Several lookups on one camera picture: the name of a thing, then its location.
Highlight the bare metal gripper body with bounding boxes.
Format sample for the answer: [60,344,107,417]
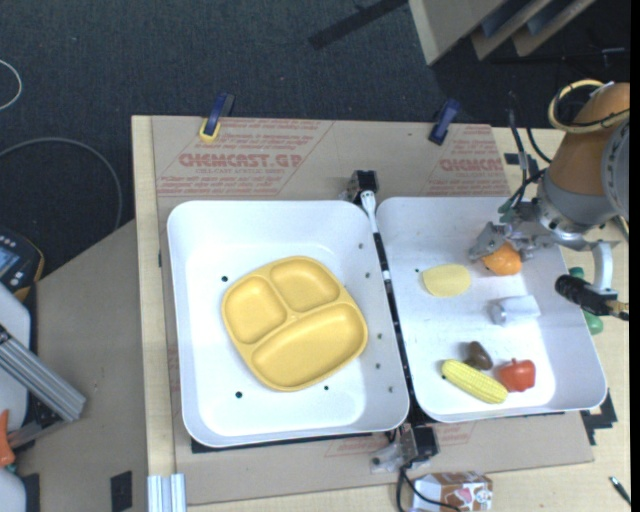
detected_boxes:
[501,199,622,257]

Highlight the orange toy pepper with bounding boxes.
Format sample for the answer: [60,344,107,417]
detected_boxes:
[481,242,524,277]

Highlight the yellow round biscuit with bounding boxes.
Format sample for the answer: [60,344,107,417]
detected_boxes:
[421,263,473,300]

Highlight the white plastic tray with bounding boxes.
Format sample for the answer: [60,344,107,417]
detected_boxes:
[374,195,609,424]
[166,199,411,449]

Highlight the thin black and white rod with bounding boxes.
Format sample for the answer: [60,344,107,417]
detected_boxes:
[360,191,417,427]

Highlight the green toy bottle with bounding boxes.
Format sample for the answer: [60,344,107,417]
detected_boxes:
[568,266,605,336]

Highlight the brown toy potato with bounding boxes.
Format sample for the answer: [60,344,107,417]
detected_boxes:
[462,340,494,372]

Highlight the red toy pepper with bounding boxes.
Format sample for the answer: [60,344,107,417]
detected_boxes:
[494,357,537,393]

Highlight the yellow toy corn cob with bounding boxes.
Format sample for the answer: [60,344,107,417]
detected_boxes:
[440,358,510,406]

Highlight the brown cardboard board red print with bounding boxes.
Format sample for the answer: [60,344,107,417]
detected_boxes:
[149,115,596,506]

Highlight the yellow divided plate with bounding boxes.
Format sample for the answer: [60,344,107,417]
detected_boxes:
[220,255,370,393]

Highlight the brown and white carton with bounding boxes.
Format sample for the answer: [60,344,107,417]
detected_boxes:
[409,470,494,512]

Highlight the black pen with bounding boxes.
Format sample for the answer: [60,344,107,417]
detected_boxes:
[608,475,631,506]

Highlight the black cylinder on white bracket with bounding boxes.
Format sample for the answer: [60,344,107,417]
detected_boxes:
[554,241,621,317]

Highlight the black block with thin wires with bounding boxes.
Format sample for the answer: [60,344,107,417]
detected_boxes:
[370,424,441,474]
[343,169,379,202]

